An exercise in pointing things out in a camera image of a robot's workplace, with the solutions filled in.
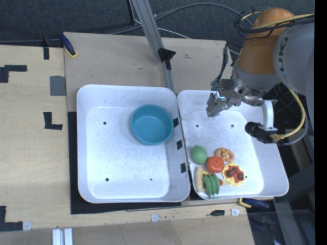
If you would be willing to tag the green pea pods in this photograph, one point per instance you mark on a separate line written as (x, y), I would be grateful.
(212, 185)

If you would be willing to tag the blue bowl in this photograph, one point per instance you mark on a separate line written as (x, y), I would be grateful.
(152, 125)

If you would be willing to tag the pale wood board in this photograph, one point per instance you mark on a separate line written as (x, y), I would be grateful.
(115, 60)

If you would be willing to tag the red tomato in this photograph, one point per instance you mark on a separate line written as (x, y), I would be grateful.
(215, 164)

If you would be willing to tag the black cylinder on white bracket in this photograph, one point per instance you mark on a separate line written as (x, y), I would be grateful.
(260, 133)

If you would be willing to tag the white plastic tray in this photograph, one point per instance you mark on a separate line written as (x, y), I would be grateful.
(258, 167)
(122, 162)

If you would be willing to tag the green lime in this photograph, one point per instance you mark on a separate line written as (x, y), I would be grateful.
(199, 155)

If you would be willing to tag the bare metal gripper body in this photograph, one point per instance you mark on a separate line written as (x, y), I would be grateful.
(236, 94)

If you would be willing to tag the brown pretzel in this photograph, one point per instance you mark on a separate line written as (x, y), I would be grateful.
(228, 157)

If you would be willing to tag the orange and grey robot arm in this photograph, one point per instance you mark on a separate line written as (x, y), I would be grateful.
(258, 55)

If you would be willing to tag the yellow pasta with meatballs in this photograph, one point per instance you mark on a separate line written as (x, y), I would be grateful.
(233, 180)

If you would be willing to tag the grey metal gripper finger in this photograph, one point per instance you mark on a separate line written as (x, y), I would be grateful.
(211, 106)
(221, 106)

